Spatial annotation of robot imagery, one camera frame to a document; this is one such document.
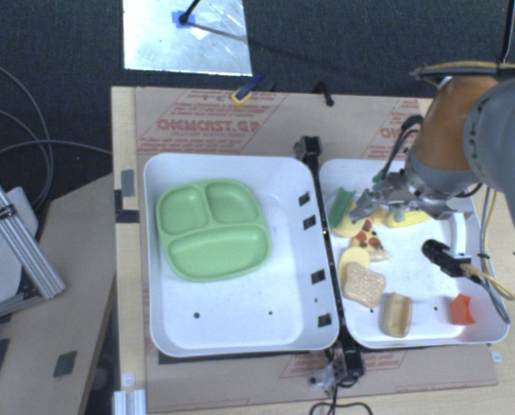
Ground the thin black rod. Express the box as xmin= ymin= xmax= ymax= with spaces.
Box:
xmin=307 ymin=153 xmax=350 ymax=354

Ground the white plastic tray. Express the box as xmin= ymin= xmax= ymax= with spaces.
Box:
xmin=143 ymin=152 xmax=341 ymax=359
xmin=318 ymin=157 xmax=511 ymax=350

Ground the red toy pepper piece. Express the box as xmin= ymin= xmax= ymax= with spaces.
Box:
xmin=449 ymin=292 xmax=476 ymax=326

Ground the yellow toy cheese slice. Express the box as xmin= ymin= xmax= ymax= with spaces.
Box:
xmin=331 ymin=211 xmax=366 ymax=239

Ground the black cylinder on white bracket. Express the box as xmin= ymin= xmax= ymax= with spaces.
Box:
xmin=421 ymin=208 xmax=475 ymax=279

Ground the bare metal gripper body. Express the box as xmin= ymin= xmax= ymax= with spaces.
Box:
xmin=368 ymin=171 xmax=454 ymax=220

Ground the toy pizza slice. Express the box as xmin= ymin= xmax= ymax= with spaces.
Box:
xmin=349 ymin=217 xmax=391 ymax=263

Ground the brown cardboard board red print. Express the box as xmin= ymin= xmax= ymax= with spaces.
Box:
xmin=134 ymin=86 xmax=499 ymax=411

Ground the black block with thin wires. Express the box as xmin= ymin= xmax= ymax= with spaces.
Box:
xmin=293 ymin=135 xmax=324 ymax=162
xmin=325 ymin=346 xmax=366 ymax=389

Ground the tan toy bread slice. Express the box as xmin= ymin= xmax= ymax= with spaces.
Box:
xmin=341 ymin=262 xmax=387 ymax=309

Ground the yellow round toy slice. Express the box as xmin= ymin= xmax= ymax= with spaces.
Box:
xmin=338 ymin=246 xmax=372 ymax=283

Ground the yellow toy corn cob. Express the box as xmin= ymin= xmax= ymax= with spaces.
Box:
xmin=385 ymin=207 xmax=432 ymax=230

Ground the green divided plate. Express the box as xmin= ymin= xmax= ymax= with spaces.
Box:
xmin=155 ymin=178 xmax=272 ymax=284

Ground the tan toy hot dog bun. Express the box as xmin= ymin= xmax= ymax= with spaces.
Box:
xmin=378 ymin=291 xmax=414 ymax=339

